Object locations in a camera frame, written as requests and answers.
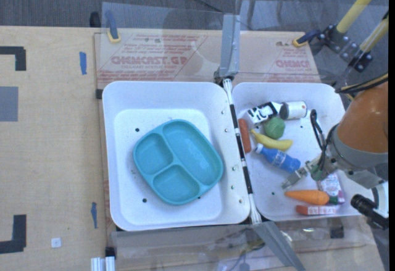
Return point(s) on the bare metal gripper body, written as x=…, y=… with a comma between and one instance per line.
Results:
x=319, y=169

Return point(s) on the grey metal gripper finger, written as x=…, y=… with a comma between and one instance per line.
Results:
x=290, y=181
x=303, y=168

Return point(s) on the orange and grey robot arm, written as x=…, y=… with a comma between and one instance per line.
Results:
x=361, y=127

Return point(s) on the pink and white packet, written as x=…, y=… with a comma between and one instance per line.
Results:
x=331, y=186

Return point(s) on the blue bottle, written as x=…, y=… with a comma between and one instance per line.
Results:
x=281, y=160

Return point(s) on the orange carrot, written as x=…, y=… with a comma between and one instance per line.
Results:
x=308, y=196

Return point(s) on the yellow banana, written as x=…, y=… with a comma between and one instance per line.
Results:
x=273, y=142

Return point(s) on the green round toy vegetable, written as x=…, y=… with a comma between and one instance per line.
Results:
x=274, y=127

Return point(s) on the white can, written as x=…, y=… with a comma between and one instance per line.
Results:
x=296, y=110

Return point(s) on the orange sausage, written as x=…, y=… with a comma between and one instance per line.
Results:
x=245, y=137

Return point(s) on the white plastic tray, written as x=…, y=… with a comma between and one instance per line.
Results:
x=318, y=100
x=123, y=100

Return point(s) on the black and white carton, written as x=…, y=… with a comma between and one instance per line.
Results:
x=262, y=112

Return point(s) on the thin black and white rod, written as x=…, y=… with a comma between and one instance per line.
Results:
x=236, y=127

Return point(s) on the blue divided plate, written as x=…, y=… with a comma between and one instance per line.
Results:
x=185, y=152

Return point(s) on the brown cardboard board red print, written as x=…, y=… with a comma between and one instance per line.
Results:
x=154, y=60

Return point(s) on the black cylinder on white bracket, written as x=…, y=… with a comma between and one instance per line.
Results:
x=368, y=209

